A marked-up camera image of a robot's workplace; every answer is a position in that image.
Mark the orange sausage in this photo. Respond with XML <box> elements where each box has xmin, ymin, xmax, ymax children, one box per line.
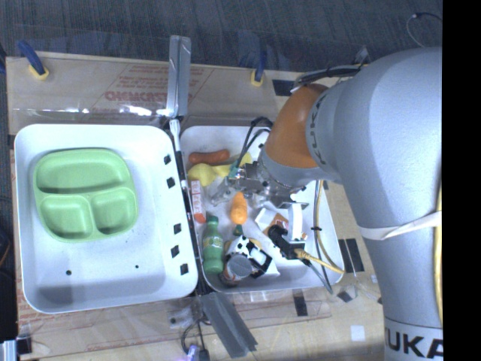
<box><xmin>188</xmin><ymin>148</ymin><xmax>231</xmax><ymax>166</ymax></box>

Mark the brown cardboard board red print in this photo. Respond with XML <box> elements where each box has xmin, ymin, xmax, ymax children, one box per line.
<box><xmin>5</xmin><ymin>50</ymin><xmax>385</xmax><ymax>361</ymax></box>

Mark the white plastic tray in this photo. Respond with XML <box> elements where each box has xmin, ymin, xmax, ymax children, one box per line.
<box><xmin>179</xmin><ymin>125</ymin><xmax>346</xmax><ymax>295</ymax></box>
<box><xmin>14</xmin><ymin>123</ymin><xmax>200</xmax><ymax>315</ymax></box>

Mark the green bottle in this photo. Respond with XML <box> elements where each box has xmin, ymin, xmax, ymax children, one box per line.
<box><xmin>201</xmin><ymin>215</ymin><xmax>225</xmax><ymax>276</ymax></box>

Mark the orange carrot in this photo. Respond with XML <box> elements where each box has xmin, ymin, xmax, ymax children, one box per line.
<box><xmin>229</xmin><ymin>191</ymin><xmax>249</xmax><ymax>226</ymax></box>

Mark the orange and white packet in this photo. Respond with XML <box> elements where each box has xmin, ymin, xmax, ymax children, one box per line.
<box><xmin>189</xmin><ymin>179</ymin><xmax>208</xmax><ymax>224</ymax></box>

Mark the small can grey lid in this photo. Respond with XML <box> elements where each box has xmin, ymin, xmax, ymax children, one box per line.
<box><xmin>219</xmin><ymin>253</ymin><xmax>253</xmax><ymax>288</ymax></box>

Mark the black and white carton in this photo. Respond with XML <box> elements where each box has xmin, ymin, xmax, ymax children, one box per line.
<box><xmin>224</xmin><ymin>234</ymin><xmax>281</xmax><ymax>280</ymax></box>

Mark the white box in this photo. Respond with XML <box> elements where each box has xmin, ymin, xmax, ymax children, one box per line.
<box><xmin>254</xmin><ymin>207</ymin><xmax>280</xmax><ymax>231</ymax></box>

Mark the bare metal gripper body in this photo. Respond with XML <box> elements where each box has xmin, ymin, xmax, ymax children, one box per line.
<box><xmin>233</xmin><ymin>161</ymin><xmax>310</xmax><ymax>210</ymax></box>

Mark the yellow banana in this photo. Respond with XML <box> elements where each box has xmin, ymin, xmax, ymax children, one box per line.
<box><xmin>186</xmin><ymin>151</ymin><xmax>254</xmax><ymax>187</ymax></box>

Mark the green divided plate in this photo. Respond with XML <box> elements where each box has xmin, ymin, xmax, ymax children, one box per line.
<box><xmin>32</xmin><ymin>147</ymin><xmax>140</xmax><ymax>244</ymax></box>

